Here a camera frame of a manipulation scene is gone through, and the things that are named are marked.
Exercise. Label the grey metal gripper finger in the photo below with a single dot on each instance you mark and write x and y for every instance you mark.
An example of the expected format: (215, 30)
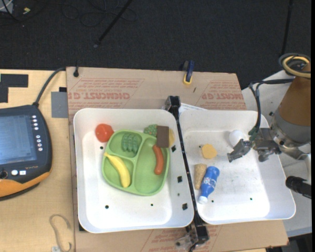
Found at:
(265, 156)
(239, 149)

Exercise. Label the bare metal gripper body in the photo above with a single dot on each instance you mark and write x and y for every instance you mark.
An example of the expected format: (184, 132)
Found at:
(266, 140)

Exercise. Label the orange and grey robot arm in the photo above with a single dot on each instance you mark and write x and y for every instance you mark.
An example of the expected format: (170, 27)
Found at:
(295, 101)

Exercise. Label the white egg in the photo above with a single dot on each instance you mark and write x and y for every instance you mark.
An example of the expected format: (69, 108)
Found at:
(235, 136)

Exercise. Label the yellow biscuit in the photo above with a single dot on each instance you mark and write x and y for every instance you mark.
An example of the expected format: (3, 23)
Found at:
(209, 151)

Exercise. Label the white plastic tray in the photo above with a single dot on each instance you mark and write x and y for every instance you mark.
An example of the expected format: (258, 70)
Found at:
(239, 188)
(126, 211)

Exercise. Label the blue plastic bottle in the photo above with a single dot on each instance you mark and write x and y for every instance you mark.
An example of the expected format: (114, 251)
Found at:
(209, 182)

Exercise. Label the beige ice cream cone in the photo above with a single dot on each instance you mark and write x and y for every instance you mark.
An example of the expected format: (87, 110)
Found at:
(200, 174)

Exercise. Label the thin black rod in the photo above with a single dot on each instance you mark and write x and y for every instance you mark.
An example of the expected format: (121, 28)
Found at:
(185, 164)

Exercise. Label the yellow round toy food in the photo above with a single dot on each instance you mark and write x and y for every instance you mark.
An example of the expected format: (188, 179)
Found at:
(171, 137)

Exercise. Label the brown biscuit bar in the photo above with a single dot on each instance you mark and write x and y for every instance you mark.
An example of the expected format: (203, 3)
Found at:
(162, 136)

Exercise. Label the red sausage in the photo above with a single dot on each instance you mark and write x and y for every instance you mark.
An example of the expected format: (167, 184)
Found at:
(159, 160)

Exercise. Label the green divided plate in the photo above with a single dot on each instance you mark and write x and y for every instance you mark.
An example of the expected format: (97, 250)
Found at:
(147, 182)

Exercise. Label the green pea pods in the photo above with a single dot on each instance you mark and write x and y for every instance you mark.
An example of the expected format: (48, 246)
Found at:
(130, 142)

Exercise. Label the brown cardboard board red print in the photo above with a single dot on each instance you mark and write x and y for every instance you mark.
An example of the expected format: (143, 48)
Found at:
(136, 93)

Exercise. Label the yellow banana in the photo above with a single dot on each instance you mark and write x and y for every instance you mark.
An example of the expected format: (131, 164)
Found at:
(120, 168)

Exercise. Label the red tomato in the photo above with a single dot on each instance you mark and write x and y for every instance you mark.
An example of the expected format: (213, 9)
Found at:
(103, 132)

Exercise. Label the black cylinder on white bracket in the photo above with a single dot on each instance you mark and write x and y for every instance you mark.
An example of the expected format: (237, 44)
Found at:
(298, 186)

